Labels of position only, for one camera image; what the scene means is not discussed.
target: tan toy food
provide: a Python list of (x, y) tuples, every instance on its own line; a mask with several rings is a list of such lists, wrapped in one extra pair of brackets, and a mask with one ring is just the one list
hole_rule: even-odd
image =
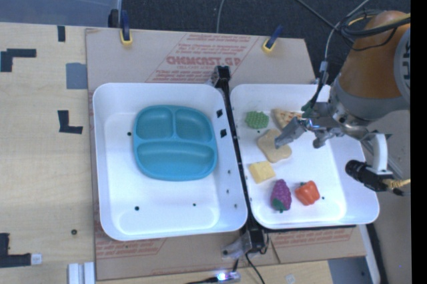
[(278, 135), (280, 135), (280, 131), (277, 129), (270, 129), (257, 141), (258, 147), (262, 150), (268, 161), (271, 163), (276, 163), (281, 159), (287, 159), (292, 154), (292, 150), (287, 144), (282, 145), (276, 149), (276, 146), (274, 145), (274, 139)]
[(249, 166), (249, 171), (256, 183), (261, 183), (276, 176), (272, 165), (268, 161), (252, 163)]
[(273, 109), (273, 116), (280, 129), (283, 129), (292, 118), (297, 117), (301, 119), (302, 113), (295, 111), (285, 111), (282, 109)]

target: cardboard sheet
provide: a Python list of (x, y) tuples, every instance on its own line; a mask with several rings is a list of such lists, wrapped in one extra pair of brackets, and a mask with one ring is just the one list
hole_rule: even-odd
[[(104, 83), (206, 83), (217, 65), (230, 67), (231, 88), (242, 83), (307, 84), (314, 73), (304, 40), (279, 38), (274, 50), (265, 54), (262, 44), (267, 37), (163, 31), (132, 31), (132, 37), (131, 45), (123, 45), (118, 29), (88, 29), (86, 33), (97, 280), (231, 269), (234, 260), (223, 259), (220, 250), (235, 241), (239, 231), (130, 242), (114, 241), (103, 232), (91, 98)], [(364, 255), (357, 229), (336, 229), (329, 240), (323, 239), (323, 231), (307, 233), (271, 235), (268, 252), (253, 259), (254, 263), (273, 265)], [(330, 252), (330, 243), (336, 252)]]

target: blue plastic plate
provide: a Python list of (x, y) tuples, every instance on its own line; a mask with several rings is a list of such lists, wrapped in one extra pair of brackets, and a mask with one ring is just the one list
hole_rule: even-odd
[(133, 152), (142, 173), (165, 181), (201, 179), (218, 160), (211, 121), (198, 110), (175, 105), (150, 106), (138, 113)]

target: red bell pepper toy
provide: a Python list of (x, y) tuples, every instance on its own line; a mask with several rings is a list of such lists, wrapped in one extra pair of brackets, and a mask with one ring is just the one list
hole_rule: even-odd
[(312, 205), (320, 199), (318, 188), (313, 181), (301, 183), (301, 185), (295, 189), (295, 196), (305, 206)]

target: toy food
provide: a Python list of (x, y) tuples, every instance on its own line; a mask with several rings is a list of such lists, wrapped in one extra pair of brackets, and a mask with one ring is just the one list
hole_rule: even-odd
[(246, 113), (245, 122), (252, 129), (263, 129), (267, 127), (270, 118), (262, 112), (250, 111)]
[(272, 165), (267, 161), (252, 163), (249, 166), (249, 171), (256, 183), (261, 183), (262, 181), (276, 176)]
[(281, 159), (287, 159), (291, 154), (292, 150), (289, 145), (282, 145), (276, 149), (274, 145), (274, 139), (280, 135), (280, 131), (277, 129), (270, 129), (265, 135), (257, 140), (258, 147), (262, 150), (268, 161), (276, 163)]
[(295, 189), (295, 196), (305, 206), (312, 205), (320, 198), (318, 188), (313, 181), (301, 183), (301, 185)]
[(291, 203), (291, 191), (289, 190), (288, 185), (286, 185), (285, 180), (277, 180), (270, 196), (270, 204), (275, 210), (283, 213), (283, 211), (290, 209)]
[(273, 109), (273, 116), (280, 129), (283, 129), (291, 121), (292, 118), (297, 117), (298, 119), (301, 119), (302, 114), (294, 111)]

